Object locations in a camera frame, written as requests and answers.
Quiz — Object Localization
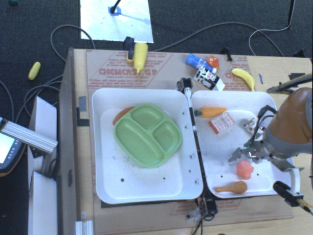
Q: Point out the orange carrot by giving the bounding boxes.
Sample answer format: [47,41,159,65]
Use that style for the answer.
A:
[194,107,228,118]

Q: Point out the orange and white carton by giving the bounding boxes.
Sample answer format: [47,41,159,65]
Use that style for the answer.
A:
[208,111,236,135]

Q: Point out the blue and clear bottle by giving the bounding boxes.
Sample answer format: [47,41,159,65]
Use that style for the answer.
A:
[185,53,218,74]

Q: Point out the white plastic tray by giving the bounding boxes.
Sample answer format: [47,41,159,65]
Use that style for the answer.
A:
[91,87,204,205]
[190,90,294,199]

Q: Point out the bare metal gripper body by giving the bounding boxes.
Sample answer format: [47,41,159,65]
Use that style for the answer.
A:
[246,140,278,161]

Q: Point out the black and white milk carton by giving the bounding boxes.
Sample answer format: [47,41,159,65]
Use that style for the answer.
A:
[193,66,226,92]

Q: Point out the yellow toy corn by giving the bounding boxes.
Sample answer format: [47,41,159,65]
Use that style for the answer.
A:
[27,61,42,81]

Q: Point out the brown cardboard board red print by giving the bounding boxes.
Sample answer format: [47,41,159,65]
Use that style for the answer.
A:
[86,49,294,228]

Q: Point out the brown chicken drumstick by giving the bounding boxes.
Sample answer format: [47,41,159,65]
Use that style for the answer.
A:
[215,181,248,195]

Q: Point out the black cylinder on white bracket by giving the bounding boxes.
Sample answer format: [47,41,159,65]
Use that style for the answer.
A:
[272,167,305,207]

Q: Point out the orange flat toy food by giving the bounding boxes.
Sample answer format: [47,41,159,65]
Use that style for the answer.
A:
[112,106,135,126]

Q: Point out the small white printed packet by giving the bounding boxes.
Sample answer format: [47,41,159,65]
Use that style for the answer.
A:
[243,117,258,134]

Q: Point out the yellow banana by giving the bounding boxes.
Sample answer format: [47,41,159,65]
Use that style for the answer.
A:
[231,68,256,92]

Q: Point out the green divided plate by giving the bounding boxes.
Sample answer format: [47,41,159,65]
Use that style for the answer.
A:
[113,103,183,169]

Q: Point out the small red carton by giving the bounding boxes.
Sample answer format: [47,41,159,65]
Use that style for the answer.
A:
[205,55,220,71]

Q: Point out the pink toy food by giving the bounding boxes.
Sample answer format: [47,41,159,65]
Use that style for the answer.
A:
[236,160,254,180]

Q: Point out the yellow squeeze bottle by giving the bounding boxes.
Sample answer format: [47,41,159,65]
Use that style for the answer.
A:
[133,42,149,74]

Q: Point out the black block with thin wires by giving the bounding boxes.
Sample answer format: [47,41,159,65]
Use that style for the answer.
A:
[200,196,219,217]
[177,77,194,92]

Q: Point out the thin black and white rod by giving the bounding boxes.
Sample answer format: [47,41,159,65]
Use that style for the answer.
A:
[184,87,214,205]

